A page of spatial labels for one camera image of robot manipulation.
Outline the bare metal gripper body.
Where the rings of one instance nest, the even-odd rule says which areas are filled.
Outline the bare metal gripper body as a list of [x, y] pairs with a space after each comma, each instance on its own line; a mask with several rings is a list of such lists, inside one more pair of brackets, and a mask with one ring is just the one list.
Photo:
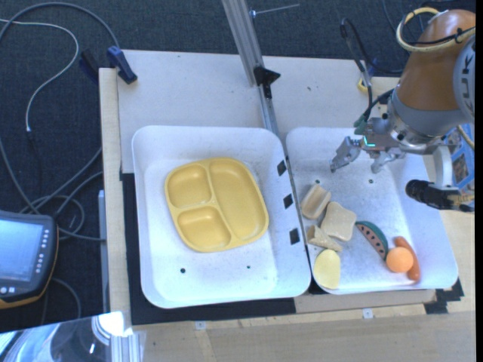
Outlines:
[[393, 130], [389, 118], [370, 118], [361, 131], [361, 149], [372, 158], [402, 158], [406, 153], [431, 155], [440, 140], [425, 141], [420, 135], [404, 129]]

